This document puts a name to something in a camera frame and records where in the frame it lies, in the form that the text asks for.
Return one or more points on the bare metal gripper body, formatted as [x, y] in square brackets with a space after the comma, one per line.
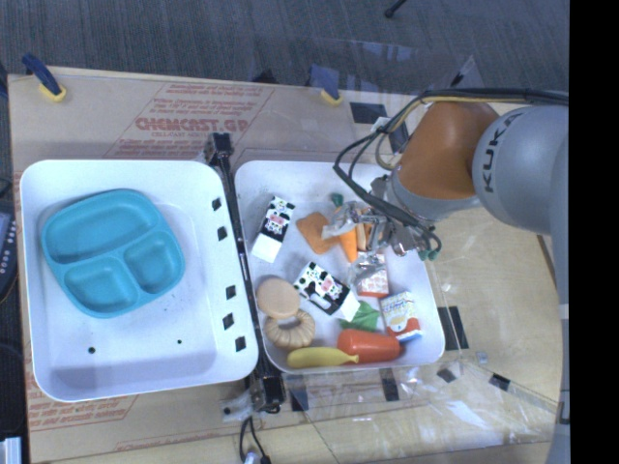
[402, 240]

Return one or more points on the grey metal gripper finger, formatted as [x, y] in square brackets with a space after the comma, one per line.
[376, 232]
[349, 216]

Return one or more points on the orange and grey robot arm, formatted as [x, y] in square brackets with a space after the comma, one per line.
[517, 162]

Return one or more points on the small orange carrot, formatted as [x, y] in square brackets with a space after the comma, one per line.
[349, 247]

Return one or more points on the orange flat biscuit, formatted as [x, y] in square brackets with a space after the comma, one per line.
[312, 232]

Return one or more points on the orange and white carton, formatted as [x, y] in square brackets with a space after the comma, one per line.
[373, 281]

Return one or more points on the white plastic tray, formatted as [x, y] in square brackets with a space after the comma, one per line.
[300, 186]
[145, 356]

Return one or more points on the white blue and red carton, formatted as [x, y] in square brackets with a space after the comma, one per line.
[400, 314]

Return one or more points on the cow print milk carton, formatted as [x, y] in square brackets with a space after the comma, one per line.
[274, 227]
[325, 290]

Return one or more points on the tan round biscuit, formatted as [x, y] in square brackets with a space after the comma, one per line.
[277, 298]

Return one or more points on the large orange carrot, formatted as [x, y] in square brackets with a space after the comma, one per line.
[370, 345]

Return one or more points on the tan doughnut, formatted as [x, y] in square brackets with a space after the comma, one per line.
[302, 334]

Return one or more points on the yellow banana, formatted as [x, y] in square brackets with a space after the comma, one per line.
[319, 357]

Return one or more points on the blue divided plate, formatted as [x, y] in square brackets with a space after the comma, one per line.
[111, 252]

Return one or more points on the brown cardboard board red print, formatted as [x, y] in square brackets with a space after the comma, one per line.
[121, 114]

